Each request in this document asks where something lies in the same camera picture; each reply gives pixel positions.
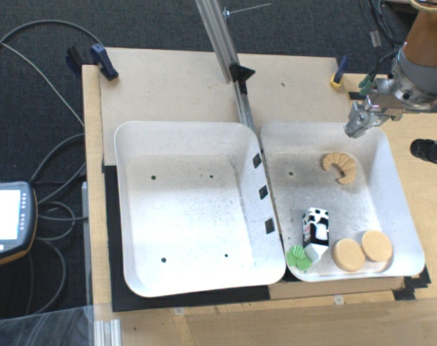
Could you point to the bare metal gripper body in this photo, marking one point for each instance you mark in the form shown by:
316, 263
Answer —
388, 97

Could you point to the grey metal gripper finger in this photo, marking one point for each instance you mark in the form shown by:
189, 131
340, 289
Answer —
355, 118
368, 123

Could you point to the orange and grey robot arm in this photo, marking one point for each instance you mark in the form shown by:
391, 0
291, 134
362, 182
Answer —
422, 38

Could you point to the tan toy croissant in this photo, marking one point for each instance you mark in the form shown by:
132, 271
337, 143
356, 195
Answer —
344, 164

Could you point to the white plastic tray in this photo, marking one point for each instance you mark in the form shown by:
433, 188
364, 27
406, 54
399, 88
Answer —
348, 207
189, 222

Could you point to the black and white milk carton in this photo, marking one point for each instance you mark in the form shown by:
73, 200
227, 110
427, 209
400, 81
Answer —
316, 229

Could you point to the tan round biscuit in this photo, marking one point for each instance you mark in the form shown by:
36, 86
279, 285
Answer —
376, 246
348, 255

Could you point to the green toy lettuce leaf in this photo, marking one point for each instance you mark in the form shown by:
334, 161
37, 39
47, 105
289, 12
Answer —
298, 257

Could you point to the pale wood board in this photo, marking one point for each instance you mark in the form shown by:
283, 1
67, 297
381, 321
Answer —
175, 88

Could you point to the black cylinder on white bracket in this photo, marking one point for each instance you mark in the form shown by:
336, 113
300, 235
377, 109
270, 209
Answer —
425, 151

